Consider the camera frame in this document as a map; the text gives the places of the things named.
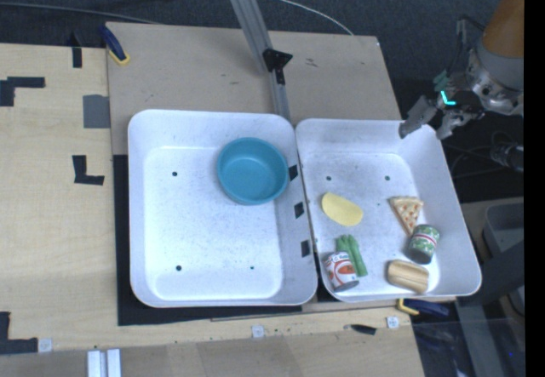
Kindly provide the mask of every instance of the black mat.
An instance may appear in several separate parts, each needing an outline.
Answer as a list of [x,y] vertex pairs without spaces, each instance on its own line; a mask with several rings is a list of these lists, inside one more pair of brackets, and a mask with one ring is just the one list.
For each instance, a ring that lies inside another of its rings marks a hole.
[[155,308],[139,301],[129,277],[129,158],[113,157],[116,257],[118,265],[118,325],[162,324],[196,319],[268,315],[301,311],[300,306],[230,306]]

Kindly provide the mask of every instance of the red and white can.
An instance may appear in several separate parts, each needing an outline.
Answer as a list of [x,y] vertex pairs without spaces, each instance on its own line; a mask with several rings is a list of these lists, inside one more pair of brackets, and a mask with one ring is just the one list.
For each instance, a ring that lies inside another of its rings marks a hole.
[[336,292],[345,291],[359,284],[356,270],[346,251],[330,254],[324,264],[327,277]]

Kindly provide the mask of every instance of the green can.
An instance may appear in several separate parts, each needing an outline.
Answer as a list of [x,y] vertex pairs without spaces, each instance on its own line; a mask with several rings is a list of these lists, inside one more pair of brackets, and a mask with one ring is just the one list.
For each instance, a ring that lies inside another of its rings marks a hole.
[[415,227],[410,237],[407,255],[417,264],[429,264],[439,241],[439,231],[428,224]]

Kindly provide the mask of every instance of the wooden table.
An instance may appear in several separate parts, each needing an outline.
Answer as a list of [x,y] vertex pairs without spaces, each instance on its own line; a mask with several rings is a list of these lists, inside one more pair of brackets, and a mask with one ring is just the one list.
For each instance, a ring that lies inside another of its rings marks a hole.
[[[56,359],[0,357],[0,369],[24,369],[26,375],[40,367],[78,369],[83,351],[122,348],[123,367],[132,370],[127,375],[150,375],[146,370],[153,364],[153,375],[211,376],[218,357],[230,358],[225,366],[246,375],[252,370],[244,364],[271,355],[269,362],[291,367],[290,375],[331,375],[362,366],[366,375],[423,375],[410,319],[391,303],[358,308],[311,302],[294,315],[118,326],[112,154],[126,153],[128,118],[143,106],[204,108],[210,77],[231,88],[212,100],[210,110],[272,109],[241,31],[110,26],[127,45],[126,67],[113,66],[104,49],[82,49],[83,66],[76,68],[70,48],[0,44],[0,80],[46,79],[44,89],[16,89],[14,106],[0,107],[0,311],[11,312],[10,339],[51,339],[57,351]],[[273,32],[272,41],[295,55],[284,70],[287,84],[294,85],[289,101],[295,120],[314,112],[399,118],[374,37]],[[186,73],[189,66],[195,74],[180,82],[178,71]],[[316,79],[330,86],[329,96],[320,95],[313,105]],[[153,80],[170,93],[158,97]],[[337,97],[341,89],[351,97],[345,106]],[[241,91],[246,99],[236,100]],[[92,94],[110,97],[112,129],[83,126],[83,97]],[[74,155],[86,156],[87,173],[105,176],[103,185],[74,183]],[[390,316],[399,319],[399,328],[387,328]],[[352,323],[378,330],[370,336],[344,329]],[[251,339],[254,325],[263,327],[265,339]],[[234,357],[241,351],[247,360],[238,363]],[[182,362],[187,374],[175,366]]]

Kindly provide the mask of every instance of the soda can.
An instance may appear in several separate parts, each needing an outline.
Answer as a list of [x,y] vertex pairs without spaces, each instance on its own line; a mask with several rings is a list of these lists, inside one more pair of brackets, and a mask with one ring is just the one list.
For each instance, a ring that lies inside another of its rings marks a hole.
[[356,270],[346,251],[330,254],[324,265],[327,277],[336,292],[345,291],[359,284]]
[[407,255],[417,264],[429,264],[432,261],[438,241],[439,231],[435,227],[420,224],[412,232]]

